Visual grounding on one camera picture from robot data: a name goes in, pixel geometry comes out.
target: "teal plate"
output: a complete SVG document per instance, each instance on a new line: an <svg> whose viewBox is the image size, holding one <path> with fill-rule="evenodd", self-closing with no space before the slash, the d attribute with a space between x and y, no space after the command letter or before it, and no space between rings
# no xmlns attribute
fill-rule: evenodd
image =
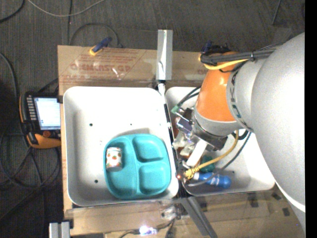
<svg viewBox="0 0 317 238"><path fill-rule="evenodd" d="M123 168L106 170L106 149L122 150ZM107 188L120 199L149 198L164 192L171 181L171 167L164 142L151 134L131 134L112 139L104 150Z"/></svg>

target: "small container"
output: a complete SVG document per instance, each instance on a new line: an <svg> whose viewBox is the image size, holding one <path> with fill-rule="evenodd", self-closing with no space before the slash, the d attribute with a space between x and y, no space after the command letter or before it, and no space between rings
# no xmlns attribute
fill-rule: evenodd
<svg viewBox="0 0 317 238"><path fill-rule="evenodd" d="M212 156L209 156L209 155L205 154L205 155L202 156L202 160L200 161L200 164L206 163L206 162L211 161L211 160L212 160ZM212 172L214 170L214 168L215 168L214 163L211 163L208 166L205 166L204 168L201 168L200 172L209 173L209 172Z"/></svg>
<svg viewBox="0 0 317 238"><path fill-rule="evenodd" d="M106 150L106 170L117 172L122 170L122 150L119 147L108 147Z"/></svg>
<svg viewBox="0 0 317 238"><path fill-rule="evenodd" d="M194 180L207 180L209 177L213 175L213 172L209 173L200 173L196 172L194 174ZM229 176L216 175L211 180L205 182L206 184L221 187L221 188L229 188L231 186L231 178Z"/></svg>

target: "gray carpet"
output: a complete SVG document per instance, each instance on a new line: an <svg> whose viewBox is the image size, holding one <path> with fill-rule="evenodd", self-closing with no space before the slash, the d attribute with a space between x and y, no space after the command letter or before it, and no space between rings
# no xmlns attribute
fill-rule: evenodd
<svg viewBox="0 0 317 238"><path fill-rule="evenodd" d="M99 0L32 0L53 14L77 13ZM175 51L200 51L207 40L232 50L253 51L305 31L305 0L106 0L72 17L48 15L27 0L0 0L0 53L14 69L17 95L37 91L57 78L57 45L93 46L111 36L111 47L157 48L157 30L173 30ZM23 2L21 9L14 13ZM0 132L13 118L1 146L6 170L13 174L26 146L19 136L12 75L0 58ZM36 151L42 180L54 172L54 150ZM31 157L20 181L40 184ZM18 204L32 190L10 181L0 170L0 237L48 237L48 223L62 221L60 174Z"/></svg>

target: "wire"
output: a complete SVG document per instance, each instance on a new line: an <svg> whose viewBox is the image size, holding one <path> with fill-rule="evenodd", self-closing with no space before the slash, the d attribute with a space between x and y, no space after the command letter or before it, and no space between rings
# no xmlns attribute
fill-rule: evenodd
<svg viewBox="0 0 317 238"><path fill-rule="evenodd" d="M202 168L204 168L212 163L215 163L215 162L218 162L219 160L222 160L224 157L226 157L229 153L232 152L232 150L236 147L238 140L239 140L239 131L236 131L236 136L234 138L234 142L228 151L226 151L224 154L222 154L221 156L219 156L215 159L212 159L210 161L207 161L207 162L199 165L197 168L202 169Z"/></svg>
<svg viewBox="0 0 317 238"><path fill-rule="evenodd" d="M232 61L235 63L242 62L245 60L254 60L254 59L260 59L260 58L267 58L269 55L271 55L275 49L269 49L269 50L258 50L253 52L243 52L243 53L236 53L232 55L226 55L226 56L216 56L216 57L210 57L202 54L200 56L200 61L207 65L216 66L218 62L228 62Z"/></svg>
<svg viewBox="0 0 317 238"><path fill-rule="evenodd" d="M84 27L87 27L87 26L103 26L103 27L105 27L105 28L107 28L108 30L110 30L112 33L113 33L113 35L115 36L115 38L116 38L116 40L117 40L117 47L120 45L120 43L119 43L119 38L118 38L118 35L117 35L117 33L111 28L111 27L109 27L109 26L107 26L106 24L104 24L104 23L88 23L88 24L84 24L84 25L82 25L82 26L80 26L74 33L73 33L73 35L71 36L71 38L69 39L69 42L68 42L68 45L72 45L72 42L73 42L73 39L74 39L74 37L77 35L77 33L80 31L80 30L82 30Z"/></svg>
<svg viewBox="0 0 317 238"><path fill-rule="evenodd" d="M172 229L172 227L173 227L173 225L174 225L174 222L175 222L175 218L172 219L172 220L171 220L170 222L168 222L167 224L158 225L158 226L156 227L156 230L159 231L159 230L164 229L164 228L167 228L167 227L169 226L169 228L168 228L168 230L167 230L167 233L168 233L168 232L170 232L170 230ZM129 231L123 233L123 234L122 234L121 236L119 236L118 238L123 238L123 237L125 237L125 236L128 235L128 234L139 235L139 234L140 234L140 231L139 231L138 229L129 230Z"/></svg>
<svg viewBox="0 0 317 238"><path fill-rule="evenodd" d="M189 187L195 187L195 186L199 186L202 185L208 181L210 181L212 178L214 178L215 176L217 176L218 174L220 174L223 170L225 170L232 162L235 161L235 159L240 155L240 153L242 152L243 148L245 147L245 145L247 144L250 136L251 136L251 132L248 133L248 136L246 138L246 140L243 142L242 146L240 147L240 149L238 150L238 152L236 153L236 155L226 164L224 165L222 168L220 168L217 172L215 172L212 176L210 176L208 179L204 180L204 181L200 181L200 182L196 182L196 183L190 183L187 186Z"/></svg>
<svg viewBox="0 0 317 238"><path fill-rule="evenodd" d="M36 5L35 3L33 3L31 0L27 0L27 1L30 2L33 6L35 6L37 9L41 10L42 12L45 12L45 13L48 14L48 15L55 16L55 17L70 17L70 16L79 15L79 14L81 14L81 13L83 13L83 12L89 10L90 8L92 8L92 7L96 6L96 5L98 5L99 3L101 3L101 2L103 2L103 1L105 1L105 0L100 0L100 1L98 1L98 2L96 2L96 3L94 3L94 4L92 4L91 6L85 8L85 9L82 10L82 11L79 11L79 12L76 12L76 13L70 13L70 14L66 14L66 15L58 15L58 14L50 13L50 12L48 12L48 11L46 11L46 10L40 8L38 5Z"/></svg>
<svg viewBox="0 0 317 238"><path fill-rule="evenodd" d="M56 166L53 170L53 172L44 180L41 181L41 184L34 187L31 192L29 194L27 194L24 198L22 198L18 203L15 204L15 206L13 206L12 208L10 208L6 213L4 213L1 217L0 217L0 223L3 223L3 219L6 218L9 214L11 214L12 212L14 212L15 209L17 209L18 207L20 207L22 205L22 203L24 203L25 201L29 200L32 196L36 195L39 192L42 192L43 189L49 185L51 185L58 177L60 170L61 170L61 165L60 165L60 157L59 157L59 150L57 148L55 148L55 152L57 154L57 162L56 162ZM56 170L58 170L58 172L56 173L55 177L53 178L53 180L51 180L49 183L47 183L47 181L53 176L53 174L56 172Z"/></svg>
<svg viewBox="0 0 317 238"><path fill-rule="evenodd" d="M6 16L4 18L0 18L0 23L6 21L7 19L13 17L16 13L18 13L20 11L20 9L23 7L24 5L24 0L21 0L21 3L18 7L18 9L16 9L13 13L11 13L9 16Z"/></svg>
<svg viewBox="0 0 317 238"><path fill-rule="evenodd" d="M241 60L236 60L236 61L229 61L229 62L220 64L220 65L209 65L209 64L205 64L205 67L206 67L207 69L210 69L210 70L223 69L223 68L226 68L226 67L228 67L228 66L235 65L235 64L237 64L237 63L241 63L241 62L244 62L244 61L247 61L247 60L248 60L248 59L241 59Z"/></svg>
<svg viewBox="0 0 317 238"><path fill-rule="evenodd" d="M171 109L171 112L173 113L173 114L176 114L177 112L178 112L178 110L179 110L179 108L186 102L186 101L188 101L190 98L193 98L193 97L195 97L195 96L197 96L198 94L199 94L199 92L198 93L194 93L194 92L196 92L198 89L200 89L201 88L201 86L198 86L198 87L195 87L193 90L191 90L188 94L186 94L185 96L184 96L184 98L183 99L181 99L172 109Z"/></svg>
<svg viewBox="0 0 317 238"><path fill-rule="evenodd" d="M186 100L188 100L188 97L192 94L192 93L194 93L194 92L196 92L198 89L200 89L201 88L201 86L198 86L198 87L195 87L193 90L191 90L188 94L186 94L185 95L185 97L183 98L183 99L181 99L179 102L178 102L178 106L181 106Z"/></svg>
<svg viewBox="0 0 317 238"><path fill-rule="evenodd" d="M58 81L58 78L53 79L51 82L49 82L48 84L46 84L45 86L43 86L39 91L37 91L38 93L42 93L44 92L46 89L49 88L50 85L56 83Z"/></svg>
<svg viewBox="0 0 317 238"><path fill-rule="evenodd" d="M248 135L248 130L246 129L245 131L244 131L244 133L241 135L241 136L239 136L239 140L243 140L243 139L245 139L246 138L246 136Z"/></svg>
<svg viewBox="0 0 317 238"><path fill-rule="evenodd" d="M23 164L25 163L26 159L28 156L31 156L32 160L33 160L33 163L34 163L34 166L35 166L35 170L38 174L38 177L39 177L39 180L41 181L42 178L40 176L40 172L39 172L39 168L34 160L34 156L33 156L33 152L32 150L34 150L33 147L29 147L28 150L27 150L27 153L26 155L24 156L22 162L20 163L19 167L16 169L16 171L14 172L13 175L10 175L4 168L3 164L2 164L2 159L0 158L0 168L2 169L2 172L5 174L6 178L7 178L7 181L10 181L12 184L16 185L16 186L19 186L19 187L22 187L22 188L27 188L27 189L34 189L34 188L38 188L38 187L45 187L49 184L46 184L47 181L50 180L50 178L55 174L56 170L59 169L60 170L60 159L59 159L59 153L58 153L58 149L55 148L55 152L56 152L56 155L57 155L57 161L56 161L56 165L55 165L55 168L54 170L52 171L52 173L45 179L44 182L41 182L41 185L30 185L30 184L25 184L23 182L21 182L20 180L18 180L16 178L16 175L20 172L20 170L22 169L22 166Z"/></svg>
<svg viewBox="0 0 317 238"><path fill-rule="evenodd" d="M18 96L19 96L19 93L18 93L18 89L17 89L17 83L16 83L16 76L15 76L15 73L14 73L14 70L9 62L9 60L4 56L4 54L0 53L0 57L2 57L2 59L4 60L4 62L6 63L7 67L9 68L10 70L10 73L11 73L11 77L12 77L12 80L13 80L13 88L14 88L14 98L15 98L15 104L18 106L18 103L19 103L19 99L18 99Z"/></svg>
<svg viewBox="0 0 317 238"><path fill-rule="evenodd" d="M224 157L226 157L229 153L232 152L232 150L236 147L237 143L238 143L238 140L239 140L239 131L236 131L236 136L235 136L235 139L234 139L234 142L232 144L232 146L224 153L222 154L221 156L215 158L215 159L212 159L210 161L207 161L197 167L194 167L194 168L191 168L191 169L188 169L186 172L185 172L185 177L187 179L191 179L193 178L194 176L194 173L198 172L200 169L212 164L212 163L215 163L215 162L218 162L220 160L222 160Z"/></svg>

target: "metal bar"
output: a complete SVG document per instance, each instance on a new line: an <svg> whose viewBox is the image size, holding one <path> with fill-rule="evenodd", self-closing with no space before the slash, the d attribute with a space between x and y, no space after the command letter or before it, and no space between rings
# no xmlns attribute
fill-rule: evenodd
<svg viewBox="0 0 317 238"><path fill-rule="evenodd" d="M279 6L281 5L281 1L282 1L282 0L279 0L279 1L278 1L277 7L276 7L276 10L275 10L275 13L274 13L274 17L273 17L273 20L272 20L272 25L274 25L274 22L275 22L275 19L276 19L276 15L277 15Z"/></svg>
<svg viewBox="0 0 317 238"><path fill-rule="evenodd" d="M211 238L218 237L208 219L204 215L203 211L201 210L195 197L192 196L188 198L181 198L179 199L179 203L184 206L185 210L188 212L189 216L196 224L202 236L209 236Z"/></svg>
<svg viewBox="0 0 317 238"><path fill-rule="evenodd" d="M49 236L50 238L70 238L69 222L50 223Z"/></svg>
<svg viewBox="0 0 317 238"><path fill-rule="evenodd" d="M157 80L172 79L173 31L158 30Z"/></svg>

